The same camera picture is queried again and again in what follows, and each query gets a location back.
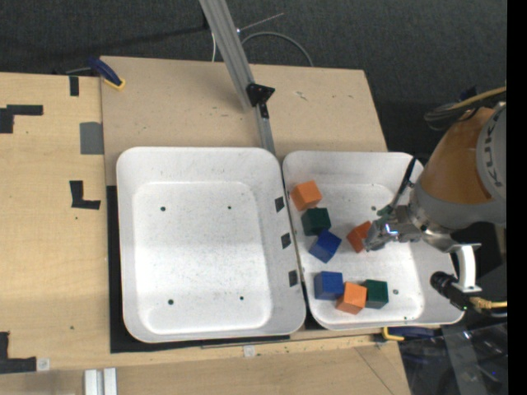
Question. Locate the white plastic tray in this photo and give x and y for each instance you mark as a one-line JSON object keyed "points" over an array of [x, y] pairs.
{"points": [[197, 253], [395, 270]]}

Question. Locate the orange cube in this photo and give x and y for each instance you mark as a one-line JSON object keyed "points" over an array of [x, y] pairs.
{"points": [[352, 298], [306, 195], [357, 237]]}

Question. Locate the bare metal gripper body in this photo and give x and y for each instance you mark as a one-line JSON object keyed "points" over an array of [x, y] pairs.
{"points": [[405, 226]]}

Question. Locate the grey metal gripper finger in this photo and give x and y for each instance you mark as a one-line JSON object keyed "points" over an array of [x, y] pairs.
{"points": [[375, 229], [372, 244]]}

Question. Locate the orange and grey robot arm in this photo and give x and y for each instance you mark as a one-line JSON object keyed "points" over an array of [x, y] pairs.
{"points": [[457, 171]]}

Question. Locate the blue cube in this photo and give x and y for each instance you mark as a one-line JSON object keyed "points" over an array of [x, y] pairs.
{"points": [[328, 285], [325, 246]]}

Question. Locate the black cylinder on white bracket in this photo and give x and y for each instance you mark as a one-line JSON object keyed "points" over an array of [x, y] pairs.
{"points": [[450, 288]]}

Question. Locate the brown cardboard board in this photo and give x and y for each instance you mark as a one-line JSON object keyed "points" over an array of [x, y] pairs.
{"points": [[185, 105]]}

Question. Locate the dark green cube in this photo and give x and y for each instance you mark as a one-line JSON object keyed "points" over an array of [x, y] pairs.
{"points": [[378, 294], [316, 221]]}

